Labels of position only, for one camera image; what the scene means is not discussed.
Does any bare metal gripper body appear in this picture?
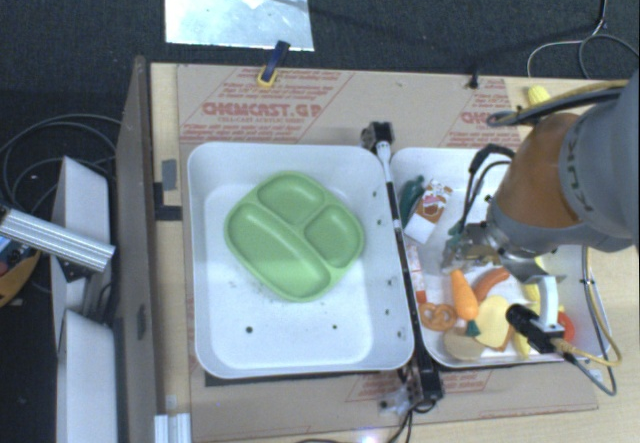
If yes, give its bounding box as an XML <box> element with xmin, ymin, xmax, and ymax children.
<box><xmin>455</xmin><ymin>223</ymin><xmax>504</xmax><ymax>271</ymax></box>

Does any orange sausage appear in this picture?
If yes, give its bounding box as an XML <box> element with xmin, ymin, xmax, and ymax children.
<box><xmin>472</xmin><ymin>266</ymin><xmax>512</xmax><ymax>303</ymax></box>

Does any orange carrot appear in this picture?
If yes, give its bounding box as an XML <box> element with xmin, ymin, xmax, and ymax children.
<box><xmin>449</xmin><ymin>269</ymin><xmax>482</xmax><ymax>338</ymax></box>

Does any red and white packet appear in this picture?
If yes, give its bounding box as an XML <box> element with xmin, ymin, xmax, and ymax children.
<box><xmin>406</xmin><ymin>244</ymin><xmax>429</xmax><ymax>305</ymax></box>

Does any white and brown carton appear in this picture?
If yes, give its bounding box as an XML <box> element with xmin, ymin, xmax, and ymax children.
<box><xmin>403</xmin><ymin>180</ymin><xmax>454</xmax><ymax>245</ymax></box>

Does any thin black and white rod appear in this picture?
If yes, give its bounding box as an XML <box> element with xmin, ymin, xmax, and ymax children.
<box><xmin>377</xmin><ymin>140</ymin><xmax>432</xmax><ymax>377</ymax></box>

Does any brown toy pretzel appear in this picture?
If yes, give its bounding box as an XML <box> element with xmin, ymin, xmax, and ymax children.
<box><xmin>418</xmin><ymin>301</ymin><xmax>458</xmax><ymax>332</ymax></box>

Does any yellow cheese slice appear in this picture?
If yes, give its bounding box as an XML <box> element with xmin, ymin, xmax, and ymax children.
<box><xmin>473</xmin><ymin>294</ymin><xmax>512</xmax><ymax>350</ymax></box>

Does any yellow banana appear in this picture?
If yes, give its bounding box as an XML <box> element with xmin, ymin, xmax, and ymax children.
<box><xmin>521</xmin><ymin>255</ymin><xmax>551</xmax><ymax>303</ymax></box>

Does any dark green toy pepper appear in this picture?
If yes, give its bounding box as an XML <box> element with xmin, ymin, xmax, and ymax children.
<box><xmin>398</xmin><ymin>174</ymin><xmax>426</xmax><ymax>228</ymax></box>

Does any tan bread slice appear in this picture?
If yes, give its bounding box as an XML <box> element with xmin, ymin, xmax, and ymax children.
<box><xmin>442</xmin><ymin>328</ymin><xmax>487</xmax><ymax>363</ymax></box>

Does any white plastic tray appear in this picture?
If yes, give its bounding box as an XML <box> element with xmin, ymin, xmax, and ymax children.
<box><xmin>389</xmin><ymin>146</ymin><xmax>610</xmax><ymax>370</ymax></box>
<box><xmin>187</xmin><ymin>140</ymin><xmax>416</xmax><ymax>380</ymax></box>

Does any red toy piece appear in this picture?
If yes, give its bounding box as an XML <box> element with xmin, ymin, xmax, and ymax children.
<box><xmin>556</xmin><ymin>311</ymin><xmax>577</xmax><ymax>339</ymax></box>

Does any green divided plate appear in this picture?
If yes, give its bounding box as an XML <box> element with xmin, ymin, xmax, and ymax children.
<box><xmin>223</xmin><ymin>170</ymin><xmax>366</xmax><ymax>304</ymax></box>

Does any brown cardboard board red print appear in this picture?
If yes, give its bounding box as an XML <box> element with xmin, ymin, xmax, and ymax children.
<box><xmin>177</xmin><ymin>63</ymin><xmax>600</xmax><ymax>430</ymax></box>

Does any black cylinder on white bracket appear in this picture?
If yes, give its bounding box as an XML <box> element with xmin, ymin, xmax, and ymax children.
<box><xmin>504</xmin><ymin>274</ymin><xmax>576</xmax><ymax>355</ymax></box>

